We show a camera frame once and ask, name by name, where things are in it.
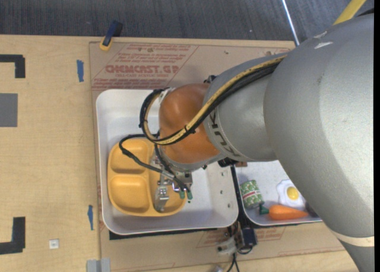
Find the toy egg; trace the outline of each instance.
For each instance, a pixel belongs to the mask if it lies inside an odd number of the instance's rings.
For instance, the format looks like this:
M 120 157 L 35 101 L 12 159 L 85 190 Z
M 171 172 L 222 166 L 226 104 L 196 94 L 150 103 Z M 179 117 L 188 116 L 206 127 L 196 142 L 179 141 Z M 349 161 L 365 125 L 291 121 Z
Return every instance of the toy egg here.
M 278 203 L 298 210 L 305 209 L 305 199 L 290 179 L 282 180 L 276 186 L 276 189 L 278 192 Z

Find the yellow divided plate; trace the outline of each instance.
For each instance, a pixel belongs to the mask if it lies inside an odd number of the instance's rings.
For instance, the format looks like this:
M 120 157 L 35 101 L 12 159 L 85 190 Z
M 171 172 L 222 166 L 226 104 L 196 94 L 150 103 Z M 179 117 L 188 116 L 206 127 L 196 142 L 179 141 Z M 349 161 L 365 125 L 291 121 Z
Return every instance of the yellow divided plate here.
M 148 139 L 136 138 L 123 142 L 123 147 L 142 162 L 150 164 L 154 152 L 154 145 Z M 169 216 L 179 212 L 185 205 L 186 198 L 181 199 L 179 194 L 168 186 L 169 200 L 164 210 L 154 209 L 154 194 L 160 174 L 135 163 L 124 155 L 119 143 L 111 149 L 107 165 L 107 187 L 111 203 L 119 211 L 135 216 Z

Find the white tray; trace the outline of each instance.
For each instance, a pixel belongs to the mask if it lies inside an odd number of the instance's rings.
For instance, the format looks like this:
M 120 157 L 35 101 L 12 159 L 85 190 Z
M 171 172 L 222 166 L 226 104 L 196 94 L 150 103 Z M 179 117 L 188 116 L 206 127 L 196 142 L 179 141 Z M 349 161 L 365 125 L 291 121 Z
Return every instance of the white tray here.
M 99 138 L 99 167 L 103 221 L 119 235 L 173 230 L 210 229 L 230 226 L 238 217 L 238 204 L 230 169 L 217 163 L 192 173 L 193 199 L 180 212 L 166 217 L 126 215 L 111 204 L 107 190 L 107 159 L 111 148 L 128 134 L 140 134 L 138 118 L 151 90 L 106 90 L 96 100 Z M 152 132 L 158 131 L 158 104 L 148 119 Z
M 236 168 L 236 176 L 239 185 L 248 180 L 256 180 L 266 208 L 270 208 L 273 204 L 278 204 L 279 196 L 276 186 L 282 180 L 289 179 L 278 160 L 272 162 L 249 162 L 247 167 Z M 258 208 L 249 210 L 244 208 L 244 211 L 247 217 L 259 226 L 280 226 L 321 221 L 319 217 L 310 215 L 299 219 L 273 220 L 267 214 L 260 215 Z

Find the small can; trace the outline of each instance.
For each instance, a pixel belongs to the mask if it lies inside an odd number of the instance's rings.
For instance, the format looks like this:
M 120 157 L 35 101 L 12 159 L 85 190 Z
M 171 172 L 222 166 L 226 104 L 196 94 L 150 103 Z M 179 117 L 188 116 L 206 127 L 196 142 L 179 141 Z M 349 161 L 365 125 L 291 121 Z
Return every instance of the small can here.
M 264 204 L 261 192 L 256 180 L 249 180 L 240 185 L 240 193 L 243 199 L 244 207 L 247 209 L 257 208 Z

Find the yellow cable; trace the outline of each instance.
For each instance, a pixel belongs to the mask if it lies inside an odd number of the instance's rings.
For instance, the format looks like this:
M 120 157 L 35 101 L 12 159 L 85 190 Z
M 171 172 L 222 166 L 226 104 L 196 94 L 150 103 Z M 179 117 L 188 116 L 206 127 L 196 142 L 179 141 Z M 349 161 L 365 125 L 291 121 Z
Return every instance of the yellow cable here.
M 224 84 L 223 86 L 221 86 L 207 100 L 207 102 L 205 103 L 205 105 L 199 110 L 199 112 L 195 115 L 195 117 L 193 119 L 191 119 L 191 121 L 185 126 L 185 128 L 182 128 L 180 131 L 178 131 L 174 136 L 170 137 L 169 139 L 161 140 L 161 141 L 158 141 L 157 138 L 150 132 L 149 127 L 148 127 L 148 121 L 147 121 L 149 110 L 150 110 L 151 106 L 153 105 L 153 102 L 160 95 L 158 93 L 157 95 L 155 95 L 153 97 L 153 99 L 151 100 L 149 106 L 147 106 L 147 112 L 145 113 L 145 119 L 144 119 L 144 122 L 142 124 L 144 126 L 145 133 L 146 133 L 148 139 L 150 139 L 152 142 L 154 142 L 156 144 L 159 144 L 159 145 L 170 144 L 170 143 L 173 143 L 173 142 L 177 141 L 178 139 L 180 139 L 180 137 L 182 137 L 184 134 L 186 134 L 187 131 L 189 131 L 191 129 L 191 127 L 203 116 L 203 114 L 206 113 L 208 107 L 211 104 L 213 104 L 218 99 L 218 97 L 225 91 L 225 89 L 227 89 L 233 83 L 237 82 L 238 80 L 242 79 L 243 77 L 245 77 L 245 76 L 253 73 L 254 71 L 256 71 L 256 70 L 258 70 L 258 69 L 260 69 L 262 67 L 269 67 L 269 66 L 273 66 L 275 64 L 280 63 L 286 56 L 287 55 L 282 55 L 282 56 L 280 56 L 278 58 L 275 58 L 275 59 L 272 59 L 272 60 L 269 60 L 269 61 L 265 61 L 263 63 L 260 63 L 260 64 L 258 64 L 256 66 L 250 67 L 250 68 L 248 68 L 248 69 L 240 72 L 238 75 L 235 75 L 226 84 Z
M 358 10 L 365 3 L 365 1 L 367 0 L 351 0 L 351 2 L 347 5 L 347 7 L 339 15 L 334 25 L 353 18 L 355 13 L 358 12 Z

